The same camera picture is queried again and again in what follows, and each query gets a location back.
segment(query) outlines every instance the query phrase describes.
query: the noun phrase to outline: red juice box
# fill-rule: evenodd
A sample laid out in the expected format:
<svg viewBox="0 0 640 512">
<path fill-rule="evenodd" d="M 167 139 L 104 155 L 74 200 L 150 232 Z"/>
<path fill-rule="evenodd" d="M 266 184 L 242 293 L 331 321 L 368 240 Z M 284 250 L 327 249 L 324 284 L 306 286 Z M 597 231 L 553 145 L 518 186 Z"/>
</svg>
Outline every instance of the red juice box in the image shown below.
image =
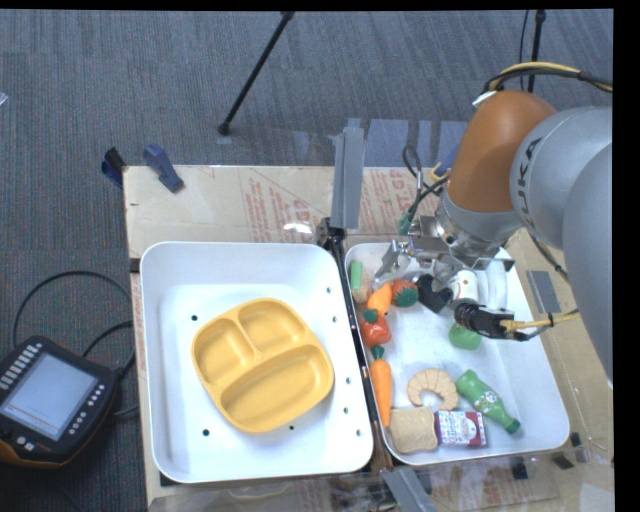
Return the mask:
<svg viewBox="0 0 640 512">
<path fill-rule="evenodd" d="M 482 413 L 437 411 L 435 428 L 438 444 L 454 446 L 486 446 Z"/>
</svg>

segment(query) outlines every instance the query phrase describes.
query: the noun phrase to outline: black tripod leg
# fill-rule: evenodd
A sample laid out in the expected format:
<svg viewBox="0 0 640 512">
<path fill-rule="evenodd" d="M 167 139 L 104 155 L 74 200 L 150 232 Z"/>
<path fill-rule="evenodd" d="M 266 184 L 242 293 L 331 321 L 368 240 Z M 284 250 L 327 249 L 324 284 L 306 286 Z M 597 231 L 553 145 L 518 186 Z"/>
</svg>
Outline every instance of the black tripod leg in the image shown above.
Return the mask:
<svg viewBox="0 0 640 512">
<path fill-rule="evenodd" d="M 244 87 L 242 88 L 242 91 L 240 91 L 240 94 L 238 95 L 238 98 L 236 99 L 236 101 L 233 104 L 233 106 L 231 107 L 231 110 L 227 114 L 227 117 L 218 126 L 218 131 L 222 135 L 228 135 L 229 134 L 229 125 L 231 124 L 231 121 L 233 120 L 233 117 L 236 115 L 236 112 L 240 108 L 240 105 L 242 105 L 242 102 L 244 101 L 244 97 L 249 92 L 249 89 L 251 89 L 251 86 L 253 85 L 254 80 L 258 76 L 258 73 L 260 73 L 260 70 L 262 69 L 262 66 L 267 61 L 267 58 L 269 57 L 269 54 L 271 53 L 271 50 L 273 50 L 273 47 L 278 42 L 278 38 L 280 37 L 280 34 L 282 34 L 282 31 L 287 26 L 287 23 L 289 23 L 291 18 L 293 18 L 293 14 L 294 13 L 295 13 L 295 11 L 282 11 L 282 13 L 281 13 L 282 14 L 282 19 L 280 20 L 280 23 L 278 24 L 278 26 L 276 28 L 276 31 L 271 36 L 271 39 L 269 40 L 269 43 L 267 44 L 266 48 L 262 52 L 262 55 L 260 56 L 260 60 L 258 61 L 256 66 L 253 68 L 253 71 L 251 72 L 251 75 L 249 76 L 249 79 L 244 84 Z"/>
<path fill-rule="evenodd" d="M 544 9 L 536 10 L 536 31 L 533 35 L 533 50 L 531 51 L 531 62 L 538 60 L 538 50 L 540 49 L 540 36 L 542 34 L 542 23 L 547 19 L 547 15 Z M 533 83 L 535 82 L 535 75 L 529 75 L 529 87 L 528 91 L 533 92 Z"/>
</svg>

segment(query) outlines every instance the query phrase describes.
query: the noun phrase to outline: black clamp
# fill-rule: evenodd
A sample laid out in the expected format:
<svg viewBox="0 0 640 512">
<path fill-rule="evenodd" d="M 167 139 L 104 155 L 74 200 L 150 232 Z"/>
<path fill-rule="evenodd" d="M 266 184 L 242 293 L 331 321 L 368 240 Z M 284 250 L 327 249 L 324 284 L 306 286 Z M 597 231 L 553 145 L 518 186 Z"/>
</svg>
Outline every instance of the black clamp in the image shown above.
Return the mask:
<svg viewBox="0 0 640 512">
<path fill-rule="evenodd" d="M 453 297 L 453 291 L 450 288 L 443 288 L 438 292 L 433 291 L 433 276 L 431 274 L 422 274 L 418 281 L 418 302 L 423 306 L 427 306 L 434 313 L 439 313 Z"/>
<path fill-rule="evenodd" d="M 111 148 L 104 155 L 102 174 L 113 181 L 118 188 L 122 188 L 122 171 L 127 166 L 116 148 Z"/>
</svg>

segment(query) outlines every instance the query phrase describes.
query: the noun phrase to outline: wooden table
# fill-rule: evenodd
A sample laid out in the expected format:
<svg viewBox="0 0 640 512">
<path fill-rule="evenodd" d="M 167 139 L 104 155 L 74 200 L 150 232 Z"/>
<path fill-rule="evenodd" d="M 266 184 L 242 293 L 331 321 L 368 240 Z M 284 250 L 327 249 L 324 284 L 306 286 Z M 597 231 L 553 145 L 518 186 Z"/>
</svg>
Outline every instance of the wooden table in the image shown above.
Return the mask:
<svg viewBox="0 0 640 512">
<path fill-rule="evenodd" d="M 177 193 L 164 187 L 157 173 L 149 167 L 131 166 L 123 172 L 140 419 L 150 510 L 183 510 L 187 505 L 195 507 L 189 510 L 197 510 L 194 503 L 207 502 L 210 507 L 212 500 L 217 500 L 215 503 L 220 507 L 215 510 L 226 510 L 225 506 L 239 510 L 242 508 L 237 507 L 242 503 L 255 506 L 253 494 L 258 492 L 266 496 L 262 498 L 264 508 L 260 510 L 294 505 L 304 511 L 332 510 L 332 497 L 335 498 L 338 491 L 341 495 L 346 492 L 342 487 L 379 485 L 377 476 L 363 481 L 364 477 L 357 475 L 353 475 L 351 481 L 346 475 L 339 480 L 238 482 L 237 486 L 226 485 L 224 488 L 215 484 L 162 485 L 151 452 L 138 273 L 140 258 L 154 243 L 168 240 L 310 242 L 316 226 L 330 215 L 334 173 L 332 167 L 175 168 L 185 182 L 185 187 Z M 395 233 L 397 220 L 414 196 L 415 181 L 406 169 L 366 168 L 359 229 L 350 230 L 348 238 L 375 239 Z M 432 214 L 436 200 L 429 197 L 423 201 L 419 213 Z M 524 230 L 511 238 L 506 249 L 516 261 L 532 311 L 536 311 L 536 290 L 529 282 L 528 271 L 549 273 L 561 310 L 575 307 L 571 289 L 554 274 Z M 554 254 L 562 262 L 562 254 L 555 251 Z M 558 324 L 543 333 L 542 340 L 569 415 L 573 440 L 576 441 L 575 436 L 579 437 L 581 445 L 573 446 L 567 441 L 563 449 L 554 453 L 532 454 L 524 461 L 528 468 L 528 478 L 524 480 L 512 478 L 512 461 L 509 460 L 431 467 L 428 470 L 433 488 L 431 501 L 436 509 L 472 510 L 502 505 L 505 508 L 501 510 L 521 511 L 526 507 L 526 510 L 536 511 L 578 511 L 584 510 L 581 504 L 588 503 L 594 505 L 593 510 L 613 507 L 613 389 L 580 320 Z M 338 491 L 336 482 L 340 482 Z"/>
</svg>

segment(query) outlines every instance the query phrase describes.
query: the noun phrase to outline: toy bread slice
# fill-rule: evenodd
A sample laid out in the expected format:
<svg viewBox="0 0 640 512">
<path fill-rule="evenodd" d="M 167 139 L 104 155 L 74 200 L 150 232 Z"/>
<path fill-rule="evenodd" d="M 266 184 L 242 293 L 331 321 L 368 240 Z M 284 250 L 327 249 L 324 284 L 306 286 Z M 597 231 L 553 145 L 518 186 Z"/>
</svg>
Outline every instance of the toy bread slice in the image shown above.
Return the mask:
<svg viewBox="0 0 640 512">
<path fill-rule="evenodd" d="M 431 451 L 438 446 L 435 417 L 430 407 L 391 409 L 389 432 L 398 453 Z"/>
</svg>

